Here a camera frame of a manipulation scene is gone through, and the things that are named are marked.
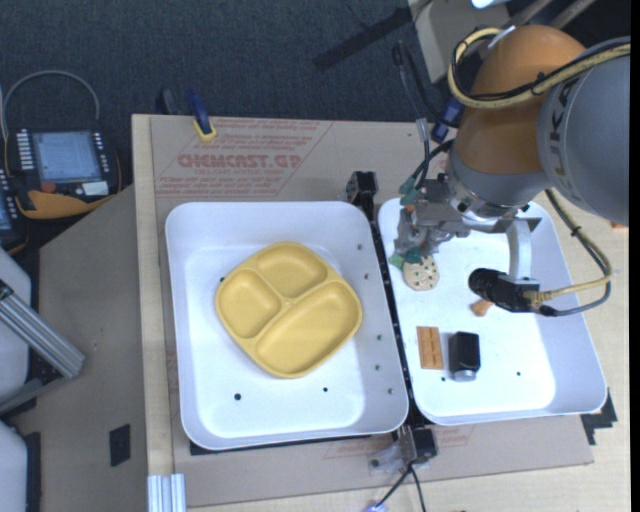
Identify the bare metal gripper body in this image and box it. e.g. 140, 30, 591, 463
411, 174, 521, 237

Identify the tan chocolate chip biscuit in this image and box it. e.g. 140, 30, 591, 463
402, 254, 441, 292

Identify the orange wafer biscuit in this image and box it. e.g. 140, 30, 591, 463
415, 325, 444, 371

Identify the black can with silver end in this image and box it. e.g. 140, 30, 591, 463
446, 330, 483, 383

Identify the white plastic tray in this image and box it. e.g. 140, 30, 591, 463
376, 196, 609, 427
164, 200, 411, 452

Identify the yellow divided plate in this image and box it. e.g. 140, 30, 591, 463
214, 241, 365, 380

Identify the brown cardboard board red print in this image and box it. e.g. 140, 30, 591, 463
149, 115, 596, 509

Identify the black block with thin wires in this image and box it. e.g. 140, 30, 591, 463
345, 170, 379, 207
398, 426, 440, 465

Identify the black cylinder on white bracket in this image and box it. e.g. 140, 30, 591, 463
467, 214, 544, 314

